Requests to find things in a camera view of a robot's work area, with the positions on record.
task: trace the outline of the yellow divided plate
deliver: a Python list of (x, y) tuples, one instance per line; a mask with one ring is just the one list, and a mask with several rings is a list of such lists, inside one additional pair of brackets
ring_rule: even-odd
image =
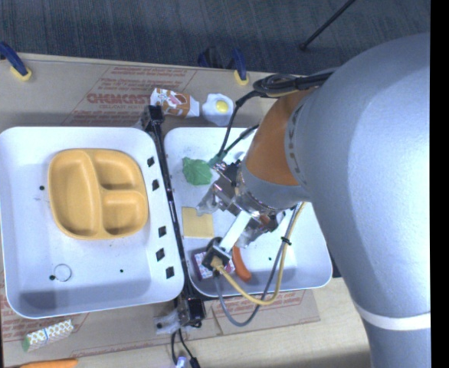
[(70, 237), (126, 237), (148, 220), (143, 175), (121, 151), (61, 151), (49, 165), (48, 186), (54, 220)]

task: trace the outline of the green object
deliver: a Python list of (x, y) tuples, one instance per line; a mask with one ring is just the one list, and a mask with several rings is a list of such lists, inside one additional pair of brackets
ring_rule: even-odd
[(193, 186), (204, 186), (211, 182), (211, 170), (207, 162), (202, 159), (182, 159), (184, 163), (184, 176)]

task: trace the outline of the yellow cable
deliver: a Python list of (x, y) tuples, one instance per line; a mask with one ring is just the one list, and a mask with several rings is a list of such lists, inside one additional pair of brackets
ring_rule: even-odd
[[(300, 213), (303, 211), (303, 208), (305, 206), (305, 203), (301, 203), (300, 208), (296, 212), (293, 220), (291, 221), (291, 227), (289, 228), (289, 232), (285, 236), (286, 239), (290, 239), (291, 234), (293, 233), (294, 226), (296, 225), (297, 219), (300, 216)], [(273, 302), (275, 302), (277, 295), (279, 294), (280, 290), (280, 283), (283, 279), (283, 271), (284, 271), (284, 263), (286, 261), (286, 250), (287, 250), (287, 244), (284, 245), (283, 251), (280, 257), (280, 264), (279, 264), (279, 272), (277, 274), (277, 281), (276, 281), (276, 289), (274, 290), (274, 293), (268, 300), (261, 300), (260, 298), (255, 298), (253, 296), (250, 296), (246, 291), (243, 290), (243, 288), (233, 279), (232, 276), (230, 276), (229, 273), (226, 272), (225, 267), (223, 266), (223, 261), (218, 258), (217, 256), (214, 256), (211, 260), (211, 266), (218, 270), (223, 277), (230, 283), (230, 285), (243, 297), (245, 297), (247, 300), (251, 301), (254, 304), (258, 305), (271, 305)]]

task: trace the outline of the yellow sponge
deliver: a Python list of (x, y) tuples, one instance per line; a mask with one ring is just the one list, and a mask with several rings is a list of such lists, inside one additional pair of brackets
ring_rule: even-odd
[(193, 207), (182, 207), (182, 224), (185, 237), (214, 237), (215, 229), (212, 224), (212, 215), (197, 215)]

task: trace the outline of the cardboard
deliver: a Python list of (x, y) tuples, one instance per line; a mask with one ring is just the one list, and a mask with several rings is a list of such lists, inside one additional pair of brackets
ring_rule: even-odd
[[(7, 61), (0, 61), (0, 133), (9, 127), (84, 126), (131, 127), (155, 87), (192, 95), (204, 102), (207, 94), (219, 91), (238, 99), (251, 90), (251, 84), (265, 76), (249, 73), (250, 83), (239, 86), (233, 72), (195, 67), (166, 67), (121, 61), (52, 57), (20, 54), (32, 71), (31, 79), (20, 81), (10, 72)], [(250, 100), (237, 115), (237, 127), (258, 123), (272, 100)], [(168, 117), (164, 130), (179, 127), (212, 127), (202, 117)], [(29, 320), (19, 317), (8, 305), (0, 236), (0, 305), (5, 367), (35, 360), (93, 356), (122, 350), (135, 350), (169, 343), (170, 334), (156, 335), (153, 318), (168, 314), (173, 303), (145, 305), (119, 310), (105, 310), (69, 317)], [(253, 310), (241, 297), (227, 302), (237, 320), (244, 320)], [(312, 291), (288, 291), (276, 303), (259, 310), (252, 324), (234, 327), (224, 316), (217, 301), (206, 302), (208, 316), (202, 328), (189, 330), (188, 339), (227, 336), (265, 328), (290, 326), (320, 319)], [(71, 320), (69, 337), (26, 353), (22, 340), (33, 331)]]

